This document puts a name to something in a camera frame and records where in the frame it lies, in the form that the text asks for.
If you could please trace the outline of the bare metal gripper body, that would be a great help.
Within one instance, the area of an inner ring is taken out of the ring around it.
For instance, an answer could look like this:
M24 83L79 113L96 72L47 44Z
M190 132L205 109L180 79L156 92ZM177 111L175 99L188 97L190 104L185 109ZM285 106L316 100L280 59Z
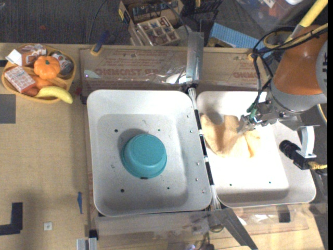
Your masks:
M299 113L283 108L273 99L258 103L255 109L256 112L253 116L253 124L255 125L264 127L280 122L292 130L297 130L303 126Z

